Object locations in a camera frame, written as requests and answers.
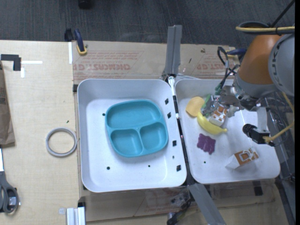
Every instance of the brown paper bag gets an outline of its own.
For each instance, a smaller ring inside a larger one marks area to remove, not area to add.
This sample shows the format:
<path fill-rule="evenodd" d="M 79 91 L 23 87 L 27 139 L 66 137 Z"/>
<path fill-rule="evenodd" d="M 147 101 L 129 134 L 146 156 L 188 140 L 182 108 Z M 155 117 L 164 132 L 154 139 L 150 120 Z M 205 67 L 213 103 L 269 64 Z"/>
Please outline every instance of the brown paper bag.
<path fill-rule="evenodd" d="M 0 144 L 5 145 L 14 141 L 15 134 L 8 107 L 8 98 L 6 96 L 4 70 L 0 62 Z"/>

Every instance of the beige tabletop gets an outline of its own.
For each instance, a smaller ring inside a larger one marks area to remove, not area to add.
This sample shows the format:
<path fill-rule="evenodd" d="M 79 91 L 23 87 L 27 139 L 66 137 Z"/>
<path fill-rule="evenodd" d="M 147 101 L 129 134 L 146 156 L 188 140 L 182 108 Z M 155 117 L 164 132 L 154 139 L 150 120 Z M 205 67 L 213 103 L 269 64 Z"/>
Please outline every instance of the beige tabletop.
<path fill-rule="evenodd" d="M 0 224 L 64 225 L 65 209 L 77 208 L 79 200 L 77 152 L 68 157 L 54 157 L 46 150 L 45 138 L 57 127 L 76 131 L 69 43 L 0 41 L 0 53 L 18 54 L 25 61 L 24 77 L 21 72 L 13 71 L 13 62 L 2 61 L 15 132 L 14 145 L 2 149 L 4 168 L 7 180 L 18 190 L 21 205 L 13 215 L 0 213 Z M 65 152 L 73 145 L 72 138 L 63 133 L 53 135 L 50 143 L 58 152 Z M 266 187 L 270 197 L 261 202 L 240 206 L 233 195 L 224 203 L 217 201 L 226 223 L 288 224 L 276 186 L 269 182 Z M 195 217 L 199 224 L 206 224 L 200 212 Z M 163 214 L 89 224 L 165 225 L 166 221 L 167 215 Z"/>

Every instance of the scissors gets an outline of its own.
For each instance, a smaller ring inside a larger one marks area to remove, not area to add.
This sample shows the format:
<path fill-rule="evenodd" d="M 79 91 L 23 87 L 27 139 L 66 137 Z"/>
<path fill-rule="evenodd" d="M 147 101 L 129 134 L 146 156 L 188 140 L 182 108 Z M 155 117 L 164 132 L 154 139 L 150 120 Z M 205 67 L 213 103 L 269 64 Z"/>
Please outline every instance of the scissors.
<path fill-rule="evenodd" d="M 18 206 L 19 196 L 17 190 L 6 181 L 2 149 L 0 147 L 0 212 L 3 210 L 5 213 L 11 213 L 15 211 Z"/>

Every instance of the white tray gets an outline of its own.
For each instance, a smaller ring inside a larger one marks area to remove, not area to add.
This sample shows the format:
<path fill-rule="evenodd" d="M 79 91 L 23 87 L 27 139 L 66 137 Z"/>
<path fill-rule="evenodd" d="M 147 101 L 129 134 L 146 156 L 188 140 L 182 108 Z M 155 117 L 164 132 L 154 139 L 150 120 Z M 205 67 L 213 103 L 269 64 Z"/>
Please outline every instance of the white tray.
<path fill-rule="evenodd" d="M 204 131 L 196 118 L 190 117 L 185 108 L 189 100 L 200 96 L 206 98 L 214 94 L 214 88 L 220 80 L 186 79 L 175 84 L 182 132 L 187 147 L 190 170 L 194 179 L 203 184 L 235 182 L 245 180 L 272 179 L 279 175 L 280 164 L 275 149 L 266 144 L 256 144 L 242 131 L 246 123 L 257 125 L 257 113 L 247 110 L 235 113 L 227 118 L 224 126 L 226 133 L 211 135 Z M 209 155 L 197 147 L 199 134 L 209 135 L 216 140 L 215 151 Z M 254 146 L 259 159 L 235 170 L 226 168 L 227 159 L 234 153 Z"/>
<path fill-rule="evenodd" d="M 79 84 L 77 95 L 82 182 L 89 191 L 171 188 L 185 182 L 187 171 L 173 96 L 166 82 L 87 79 Z M 114 104 L 136 99 L 149 99 L 158 105 L 166 121 L 168 144 L 153 154 L 123 157 L 110 145 L 103 114 Z"/>

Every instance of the yellow cable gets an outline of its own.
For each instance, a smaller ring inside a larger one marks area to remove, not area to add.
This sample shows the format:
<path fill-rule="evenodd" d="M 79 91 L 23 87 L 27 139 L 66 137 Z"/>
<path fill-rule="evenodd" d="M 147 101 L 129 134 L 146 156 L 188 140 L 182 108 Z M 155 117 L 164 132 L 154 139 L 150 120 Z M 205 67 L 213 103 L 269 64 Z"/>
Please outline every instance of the yellow cable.
<path fill-rule="evenodd" d="M 292 123 L 289 126 L 287 126 L 286 128 L 284 128 L 283 130 L 281 130 L 276 135 L 274 135 L 272 137 L 268 137 L 268 136 L 262 137 L 265 140 L 266 143 L 274 141 L 276 138 L 278 138 L 280 135 L 282 135 L 285 131 L 289 130 L 295 124 L 295 109 L 294 109 L 294 106 L 292 105 L 291 101 L 288 99 L 287 95 L 284 92 L 282 94 L 283 94 L 283 96 L 285 97 L 287 103 L 289 104 L 289 106 L 292 109 L 292 114 L 293 114 L 294 119 L 293 119 Z"/>
<path fill-rule="evenodd" d="M 243 32 L 275 32 L 282 30 L 295 30 L 295 27 L 280 27 L 280 28 L 241 28 L 235 27 L 236 30 Z"/>

